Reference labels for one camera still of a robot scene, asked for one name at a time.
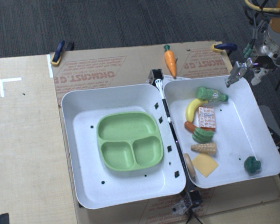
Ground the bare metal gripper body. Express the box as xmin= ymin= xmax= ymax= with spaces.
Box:
xmin=245 ymin=41 xmax=280 ymax=74

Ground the green bottle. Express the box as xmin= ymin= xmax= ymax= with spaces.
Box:
xmin=194 ymin=84 xmax=230 ymax=106

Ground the orange and white carton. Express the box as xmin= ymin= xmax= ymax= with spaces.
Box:
xmin=194 ymin=105 xmax=217 ymax=132

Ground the yellow banana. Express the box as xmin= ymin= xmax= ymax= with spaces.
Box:
xmin=183 ymin=96 xmax=211 ymax=124

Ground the white plastic tray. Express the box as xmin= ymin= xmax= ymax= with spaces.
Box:
xmin=162 ymin=69 xmax=280 ymax=193
xmin=59 ymin=80 xmax=189 ymax=213

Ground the orange carrot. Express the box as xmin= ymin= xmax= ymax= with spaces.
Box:
xmin=163 ymin=43 xmax=179 ymax=80

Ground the green sliced cucumber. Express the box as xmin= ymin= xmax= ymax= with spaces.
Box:
xmin=191 ymin=125 xmax=216 ymax=145

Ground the orange sausage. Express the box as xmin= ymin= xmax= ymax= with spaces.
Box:
xmin=183 ymin=118 xmax=216 ymax=135

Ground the beige ice cream cone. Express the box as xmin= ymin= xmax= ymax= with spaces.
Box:
xmin=190 ymin=141 xmax=218 ymax=157

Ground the thin black and white rod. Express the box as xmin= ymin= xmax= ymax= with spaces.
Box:
xmin=154 ymin=77 xmax=191 ymax=194

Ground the dark green broccoli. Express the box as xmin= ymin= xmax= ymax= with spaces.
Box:
xmin=242 ymin=155 xmax=263 ymax=177

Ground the yellow cheese slice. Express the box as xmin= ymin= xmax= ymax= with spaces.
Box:
xmin=190 ymin=151 xmax=221 ymax=179

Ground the beige round biscuit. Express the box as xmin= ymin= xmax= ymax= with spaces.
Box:
xmin=183 ymin=152 xmax=196 ymax=179

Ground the brown cardboard board red print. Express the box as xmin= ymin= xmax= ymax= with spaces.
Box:
xmin=50 ymin=30 xmax=280 ymax=224

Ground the green divided plate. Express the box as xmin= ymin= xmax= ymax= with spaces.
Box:
xmin=94 ymin=108 xmax=167 ymax=175

